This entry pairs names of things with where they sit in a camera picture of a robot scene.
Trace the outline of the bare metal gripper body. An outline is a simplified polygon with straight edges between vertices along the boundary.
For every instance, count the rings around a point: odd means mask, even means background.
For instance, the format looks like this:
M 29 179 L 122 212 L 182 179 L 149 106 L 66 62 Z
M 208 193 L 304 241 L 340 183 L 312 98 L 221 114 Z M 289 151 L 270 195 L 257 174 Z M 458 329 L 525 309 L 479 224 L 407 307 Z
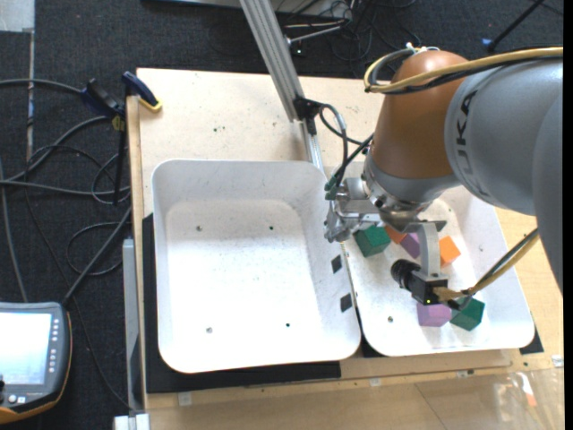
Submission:
M 418 221 L 431 202 L 412 202 L 398 199 L 382 188 L 376 181 L 349 177 L 338 188 L 334 209 L 342 220 L 358 215 L 378 215 L 379 225 L 389 225 L 404 232 Z

